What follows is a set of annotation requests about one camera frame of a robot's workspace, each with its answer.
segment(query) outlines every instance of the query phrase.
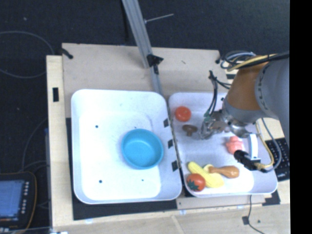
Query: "keyboard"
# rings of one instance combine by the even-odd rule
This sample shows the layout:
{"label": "keyboard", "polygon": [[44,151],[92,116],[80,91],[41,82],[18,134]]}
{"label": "keyboard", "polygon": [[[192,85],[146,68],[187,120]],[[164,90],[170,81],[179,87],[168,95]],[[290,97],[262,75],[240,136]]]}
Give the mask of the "keyboard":
{"label": "keyboard", "polygon": [[[277,138],[275,139],[277,144],[279,145],[282,151],[282,160],[278,167],[275,168],[275,173],[277,177],[277,181],[283,181],[290,179],[290,160],[289,160],[289,148],[286,143],[285,138]],[[274,164],[278,160],[278,152],[272,140],[265,141],[268,145],[268,148],[271,150],[274,157]]]}

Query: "black connector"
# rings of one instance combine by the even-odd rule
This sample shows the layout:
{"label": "black connector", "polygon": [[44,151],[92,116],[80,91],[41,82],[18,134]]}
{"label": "black connector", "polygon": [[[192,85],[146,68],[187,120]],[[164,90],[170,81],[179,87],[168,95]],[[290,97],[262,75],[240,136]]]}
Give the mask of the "black connector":
{"label": "black connector", "polygon": [[154,68],[154,73],[156,75],[159,75],[158,64],[160,64],[164,60],[164,58],[157,57],[152,54],[149,54],[146,58],[148,61],[148,65]]}
{"label": "black connector", "polygon": [[254,171],[258,170],[258,168],[255,166],[255,163],[259,163],[259,159],[256,160],[250,160],[248,158],[248,153],[244,152],[242,150],[237,150],[234,153],[234,158],[239,162],[244,165],[248,170]]}

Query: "pink toy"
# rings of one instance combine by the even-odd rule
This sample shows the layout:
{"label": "pink toy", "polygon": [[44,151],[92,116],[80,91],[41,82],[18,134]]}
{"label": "pink toy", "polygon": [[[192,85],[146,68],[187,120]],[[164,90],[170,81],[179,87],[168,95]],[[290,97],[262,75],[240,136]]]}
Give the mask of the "pink toy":
{"label": "pink toy", "polygon": [[230,154],[234,154],[237,150],[243,150],[243,142],[237,136],[230,137],[229,142],[225,143]]}

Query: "cable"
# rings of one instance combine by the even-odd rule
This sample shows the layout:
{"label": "cable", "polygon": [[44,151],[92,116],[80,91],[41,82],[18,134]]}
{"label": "cable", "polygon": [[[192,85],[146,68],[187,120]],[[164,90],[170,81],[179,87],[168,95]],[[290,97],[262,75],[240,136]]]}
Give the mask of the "cable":
{"label": "cable", "polygon": [[240,64],[237,64],[237,65],[229,68],[228,71],[233,71],[235,69],[239,69],[239,68],[243,68],[243,67],[250,67],[250,66],[258,65],[261,63],[265,63],[267,61],[284,59],[287,57],[289,57],[289,51],[287,51],[283,54],[269,54],[269,55],[265,55],[265,56],[259,56],[259,57],[255,57],[255,58],[252,58],[250,60],[244,61]]}
{"label": "cable", "polygon": [[241,61],[246,61],[250,57],[254,57],[256,54],[249,51],[244,50],[237,50],[237,51],[230,51],[224,56],[224,60],[221,62],[221,68],[229,69],[231,66],[236,65]]}
{"label": "cable", "polygon": [[44,206],[45,204],[49,204],[51,200],[47,200],[43,203],[40,203],[40,204],[37,204],[36,207],[39,207],[39,208],[42,208],[42,209],[45,209],[45,210],[49,210],[50,208],[47,207],[47,206]]}
{"label": "cable", "polygon": [[265,63],[267,61],[285,59],[288,58],[289,55],[289,51],[281,54],[269,54],[264,56],[256,56],[256,54],[253,52],[242,50],[231,51],[222,58],[223,61],[221,62],[220,66],[221,68],[226,69],[230,72],[235,69],[247,68],[261,63]]}
{"label": "cable", "polygon": [[[55,52],[52,48],[52,46],[42,37],[36,35],[36,34],[33,34],[33,33],[30,33],[30,32],[26,32],[26,31],[19,31],[19,30],[15,30],[15,31],[3,31],[3,32],[0,32],[0,35],[6,35],[6,34],[22,34],[22,35],[28,35],[28,36],[32,36],[32,37],[35,37],[35,38],[38,38],[39,40],[43,41],[50,49],[51,51],[51,54],[52,55],[55,55]],[[11,74],[3,69],[0,69],[0,72],[8,75],[8,76],[11,76],[11,77],[14,77],[14,78],[20,78],[20,79],[33,79],[33,78],[37,78],[37,77],[40,77],[40,76],[43,76],[44,74],[46,74],[46,72],[42,72],[38,75],[34,75],[34,76],[19,76],[19,75],[14,75],[14,74]]]}
{"label": "cable", "polygon": [[27,148],[28,148],[28,145],[30,143],[30,140],[32,139],[33,135],[35,134],[35,132],[39,129],[39,127],[47,120],[48,118],[45,118],[42,122],[40,122],[38,124],[38,126],[34,129],[34,131],[31,133],[31,135],[29,136],[28,140],[27,140],[27,143],[25,145],[25,148],[24,148],[24,152],[23,152],[23,158],[22,158],[22,163],[21,163],[21,170],[20,171],[24,171],[25,169],[25,157],[26,157],[26,151],[27,151]]}
{"label": "cable", "polygon": [[248,217],[247,217],[248,225],[249,225],[251,228],[253,228],[256,232],[265,234],[265,233],[263,233],[262,231],[256,229],[254,226],[252,226],[252,225],[250,224],[249,217],[250,217],[251,212],[252,212],[252,195],[250,195],[250,197],[249,197],[249,213],[248,213]]}
{"label": "cable", "polygon": [[211,80],[213,87],[214,87],[214,95],[213,95],[213,99],[212,102],[208,108],[208,110],[205,112],[204,114],[204,121],[209,120],[210,116],[213,114],[214,110],[215,110],[215,106],[216,106],[216,99],[217,99],[217,95],[218,95],[218,83],[216,81],[216,77],[214,76],[213,72],[210,70],[209,71],[210,75],[209,75],[209,79]]}
{"label": "cable", "polygon": [[24,171],[26,168],[28,168],[28,167],[31,167],[31,166],[36,165],[36,164],[38,164],[38,163],[44,163],[44,162],[47,162],[47,161],[46,161],[46,160],[38,160],[38,161],[32,162],[32,163],[26,165],[26,166],[24,167],[23,170],[20,169],[20,170],[19,170],[19,173],[20,173],[20,172],[23,172],[23,171]]}
{"label": "cable", "polygon": [[[259,128],[259,126],[258,126],[258,122],[256,122],[256,128],[257,128],[258,132],[260,133],[260,139],[261,139],[261,141],[262,141],[264,147],[266,148],[267,152],[269,153],[271,162],[270,162],[269,164],[267,164],[267,165],[262,164],[262,163],[255,163],[255,165],[258,167],[259,170],[261,170],[261,171],[263,171],[263,172],[270,172],[270,171],[276,169],[276,168],[279,166],[279,164],[281,163],[281,161],[282,161],[282,150],[280,149],[278,143],[276,142],[276,140],[274,139],[273,135],[271,134],[271,132],[270,132],[270,130],[269,130],[267,124],[266,124],[265,121],[264,121],[264,118],[261,118],[261,120],[262,120],[262,123],[263,123],[265,129],[267,130],[267,132],[268,132],[270,138],[272,139],[273,144],[275,145],[275,147],[276,147],[276,149],[277,149],[277,152],[278,152],[278,160],[277,160],[277,162],[274,164],[274,157],[273,157],[273,155],[272,155],[272,152],[270,151],[270,149],[269,149],[267,143],[265,142],[265,140],[264,140],[264,138],[263,138],[262,133],[260,132],[260,128]],[[271,167],[272,165],[273,165],[273,167],[272,167],[271,169],[269,169],[269,170],[264,170],[265,168]]]}
{"label": "cable", "polygon": [[35,170],[32,171],[33,174],[35,174],[39,169],[44,168],[44,167],[50,167],[48,164],[40,165],[36,167]]}
{"label": "cable", "polygon": [[225,83],[225,82],[221,82],[218,79],[216,79],[216,82],[218,84],[220,84],[222,87],[226,88],[226,89],[230,89],[231,84],[230,83]]}

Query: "toy tomato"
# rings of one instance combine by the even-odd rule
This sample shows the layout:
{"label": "toy tomato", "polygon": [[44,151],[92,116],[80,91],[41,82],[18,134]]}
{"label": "toy tomato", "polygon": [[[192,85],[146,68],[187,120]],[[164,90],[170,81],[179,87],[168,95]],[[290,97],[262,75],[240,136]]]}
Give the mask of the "toy tomato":
{"label": "toy tomato", "polygon": [[187,186],[194,192],[202,191],[206,186],[206,181],[200,174],[190,174],[186,178]]}
{"label": "toy tomato", "polygon": [[191,118],[191,114],[191,110],[184,106],[180,106],[175,110],[175,117],[179,121],[188,121]]}

